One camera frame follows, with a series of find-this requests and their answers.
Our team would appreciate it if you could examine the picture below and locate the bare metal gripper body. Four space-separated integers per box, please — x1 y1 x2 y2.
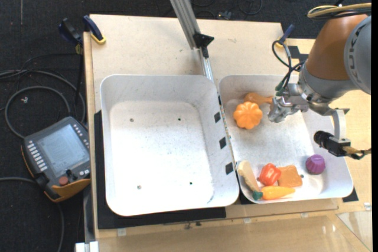
276 83 335 116

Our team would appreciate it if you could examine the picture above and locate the brown toy chicken drumstick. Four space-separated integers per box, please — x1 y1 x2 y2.
243 92 274 106

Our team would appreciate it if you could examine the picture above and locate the orange toy pumpkin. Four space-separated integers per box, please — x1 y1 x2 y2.
233 101 263 130

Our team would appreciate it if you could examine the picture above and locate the white plastic tray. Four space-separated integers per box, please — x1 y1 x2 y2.
99 74 240 217
218 74 354 205

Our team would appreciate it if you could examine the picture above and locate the purple round toy vegetable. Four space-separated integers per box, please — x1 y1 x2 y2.
305 153 327 176

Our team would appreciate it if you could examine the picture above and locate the red toy bell pepper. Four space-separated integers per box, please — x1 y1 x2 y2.
258 162 282 186

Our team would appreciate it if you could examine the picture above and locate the orange toy bread slice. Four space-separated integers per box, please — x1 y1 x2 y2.
277 164 304 189

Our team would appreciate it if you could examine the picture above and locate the orange toy carrot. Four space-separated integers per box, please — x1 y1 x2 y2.
252 185 296 202

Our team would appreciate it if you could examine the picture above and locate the pale wood board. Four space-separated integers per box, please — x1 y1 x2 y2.
88 14 340 240

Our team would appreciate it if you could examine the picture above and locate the black cylinder on white bracket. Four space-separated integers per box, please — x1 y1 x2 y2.
313 108 352 158

